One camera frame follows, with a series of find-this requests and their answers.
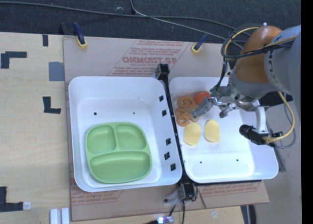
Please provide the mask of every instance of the orange ring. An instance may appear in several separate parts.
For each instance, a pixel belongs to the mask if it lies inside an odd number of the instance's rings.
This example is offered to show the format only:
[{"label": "orange ring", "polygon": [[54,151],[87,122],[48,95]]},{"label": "orange ring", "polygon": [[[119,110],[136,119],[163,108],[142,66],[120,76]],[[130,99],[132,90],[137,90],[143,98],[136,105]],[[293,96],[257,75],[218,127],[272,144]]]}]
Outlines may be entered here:
[{"label": "orange ring", "polygon": [[189,123],[189,113],[184,108],[175,109],[175,115],[177,118],[177,124],[181,127],[186,127]]},{"label": "orange ring", "polygon": [[190,95],[183,95],[178,98],[178,105],[181,108],[196,108],[198,105],[195,102],[195,99]]}]

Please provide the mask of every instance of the green plate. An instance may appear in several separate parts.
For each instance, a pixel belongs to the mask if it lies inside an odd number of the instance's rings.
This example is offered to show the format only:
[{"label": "green plate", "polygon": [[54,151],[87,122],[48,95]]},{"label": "green plate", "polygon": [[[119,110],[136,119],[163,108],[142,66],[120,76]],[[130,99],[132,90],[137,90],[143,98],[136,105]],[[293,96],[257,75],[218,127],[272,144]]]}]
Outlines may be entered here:
[{"label": "green plate", "polygon": [[125,183],[146,177],[152,159],[146,135],[136,124],[113,122],[91,127],[85,149],[93,177],[102,183]]}]

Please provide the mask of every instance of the blue clamp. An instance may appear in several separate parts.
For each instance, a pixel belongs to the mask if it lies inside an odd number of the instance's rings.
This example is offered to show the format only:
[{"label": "blue clamp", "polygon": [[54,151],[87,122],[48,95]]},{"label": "blue clamp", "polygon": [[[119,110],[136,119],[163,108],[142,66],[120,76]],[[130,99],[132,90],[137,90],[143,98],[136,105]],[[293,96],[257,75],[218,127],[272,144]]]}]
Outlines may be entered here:
[{"label": "blue clamp", "polygon": [[191,51],[194,53],[198,53],[201,49],[201,45],[207,40],[209,36],[207,34],[203,35],[198,43],[194,44],[191,48]]},{"label": "blue clamp", "polygon": [[77,40],[78,45],[80,47],[86,47],[87,41],[84,38],[83,31],[82,31],[81,27],[79,26],[78,22],[74,22],[73,27],[74,27],[75,32],[77,34],[76,40]]}]

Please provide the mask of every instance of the table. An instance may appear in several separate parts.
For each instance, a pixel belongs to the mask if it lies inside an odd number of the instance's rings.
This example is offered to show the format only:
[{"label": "table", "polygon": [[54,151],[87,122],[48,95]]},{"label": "table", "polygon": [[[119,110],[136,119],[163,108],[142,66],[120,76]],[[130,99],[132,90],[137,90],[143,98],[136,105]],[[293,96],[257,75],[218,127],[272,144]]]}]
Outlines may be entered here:
[{"label": "table", "polygon": [[[49,63],[63,62],[63,36],[0,33],[0,40],[1,54],[27,53],[0,69],[0,186],[7,187],[7,202],[31,202],[30,210],[0,213],[0,223],[49,223],[50,209],[70,208],[65,83],[49,77]],[[44,113],[43,97],[60,113]],[[159,216],[79,223],[140,224]],[[180,223],[182,212],[174,217]],[[239,206],[185,213],[186,224],[208,222],[244,223]]]}]

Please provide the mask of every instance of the yellow potato slice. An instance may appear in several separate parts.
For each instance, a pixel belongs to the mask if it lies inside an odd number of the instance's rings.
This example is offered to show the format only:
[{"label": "yellow potato slice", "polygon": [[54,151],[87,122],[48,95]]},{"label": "yellow potato slice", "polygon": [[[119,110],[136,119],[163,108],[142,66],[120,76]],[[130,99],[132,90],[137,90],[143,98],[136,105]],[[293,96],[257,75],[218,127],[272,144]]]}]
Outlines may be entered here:
[{"label": "yellow potato slice", "polygon": [[201,126],[197,122],[190,122],[184,130],[184,142],[191,146],[197,145],[201,136]]},{"label": "yellow potato slice", "polygon": [[216,120],[208,120],[204,126],[204,137],[211,142],[220,141],[220,126]]}]

